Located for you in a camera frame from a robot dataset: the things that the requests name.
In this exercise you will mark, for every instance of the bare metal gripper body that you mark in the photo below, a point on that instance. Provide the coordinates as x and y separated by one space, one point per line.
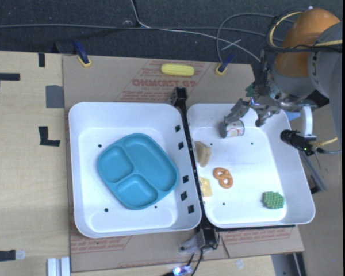
271 100

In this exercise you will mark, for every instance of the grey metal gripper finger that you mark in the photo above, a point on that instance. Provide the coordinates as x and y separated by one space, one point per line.
237 111
265 116

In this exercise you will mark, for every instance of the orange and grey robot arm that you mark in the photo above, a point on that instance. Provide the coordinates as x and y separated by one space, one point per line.
302 36

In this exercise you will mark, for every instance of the small white can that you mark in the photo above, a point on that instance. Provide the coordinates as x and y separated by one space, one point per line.
234 129

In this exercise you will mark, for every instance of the white plastic tray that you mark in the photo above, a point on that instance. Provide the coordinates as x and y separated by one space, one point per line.
247 160
86 168

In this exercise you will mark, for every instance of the beige bread slice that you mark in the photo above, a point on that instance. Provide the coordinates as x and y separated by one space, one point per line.
203 154

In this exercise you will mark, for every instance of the orange pretzel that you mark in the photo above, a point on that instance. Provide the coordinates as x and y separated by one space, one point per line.
222 177

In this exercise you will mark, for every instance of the yellow corn cob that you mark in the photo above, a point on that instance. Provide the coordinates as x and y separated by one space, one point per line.
177 69

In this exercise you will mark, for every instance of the yellow cheese slice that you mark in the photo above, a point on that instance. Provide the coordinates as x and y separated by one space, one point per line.
205 187

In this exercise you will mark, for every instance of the blue divided plate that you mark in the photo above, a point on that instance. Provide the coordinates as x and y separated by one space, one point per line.
138 171

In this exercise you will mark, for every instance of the brown cardboard board red print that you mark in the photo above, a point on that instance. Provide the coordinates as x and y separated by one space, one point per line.
103 82

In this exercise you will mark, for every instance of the black cylinder on white bracket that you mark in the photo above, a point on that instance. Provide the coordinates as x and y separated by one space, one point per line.
294 138

